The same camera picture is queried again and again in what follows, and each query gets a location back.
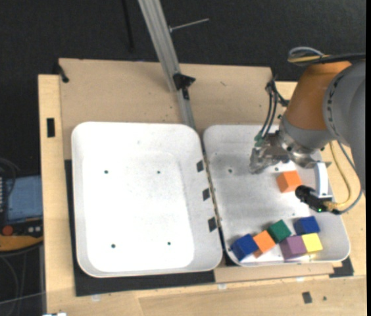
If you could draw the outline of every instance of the empty white tray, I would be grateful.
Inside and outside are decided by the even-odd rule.
[[[72,166],[77,258],[87,274],[186,273],[219,264],[201,141],[191,128],[85,122],[72,133]]]
[[[329,212],[317,213],[309,209],[294,192],[283,194],[276,184],[276,177],[281,172],[296,169],[303,184],[314,188],[312,169],[302,169],[290,161],[268,167],[261,174],[249,173],[254,137],[260,129],[261,126],[257,125],[216,125],[208,128],[203,137],[214,199],[229,257],[245,267],[344,260],[349,255],[350,243],[342,218]],[[321,160],[319,153],[315,157]],[[333,195],[330,186],[329,194]],[[294,234],[293,222],[309,215],[314,215],[318,221],[318,235],[324,248],[314,255],[285,261],[279,245],[276,245],[259,257],[251,254],[240,262],[230,249],[237,238],[247,233],[254,236],[281,219]]]

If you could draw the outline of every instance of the block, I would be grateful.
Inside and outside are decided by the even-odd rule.
[[[292,234],[283,220],[279,220],[278,222],[271,224],[269,228],[267,228],[267,231],[277,244]]]
[[[303,184],[297,171],[285,171],[281,173],[276,178],[276,182],[278,183],[279,190],[282,193],[295,191],[298,186]]]
[[[250,234],[240,237],[231,245],[231,250],[239,261],[257,251],[258,248]]]
[[[317,233],[304,234],[301,235],[301,238],[304,241],[307,253],[315,253],[323,249],[323,245]]]
[[[267,230],[263,230],[261,233],[258,233],[256,236],[253,237],[256,245],[259,247],[255,252],[254,255],[259,257],[263,253],[266,253],[268,250],[272,249],[276,243],[270,236]]]
[[[302,256],[307,252],[303,237],[300,235],[288,236],[279,243],[279,247],[285,260]]]
[[[309,217],[299,218],[293,223],[295,233],[298,235],[319,233],[320,227],[318,226],[317,220],[312,215]]]

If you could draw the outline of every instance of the black mat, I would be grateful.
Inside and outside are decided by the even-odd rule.
[[[70,235],[72,239],[74,281],[76,295],[86,296],[121,292],[125,290],[142,290],[168,288],[178,286],[191,286],[196,284],[213,283],[214,272],[184,273],[169,275],[127,276],[117,278],[95,278],[89,276],[80,268],[76,258],[76,239],[74,233],[73,187],[72,187],[72,161],[64,161],[67,183],[68,213],[70,216]]]

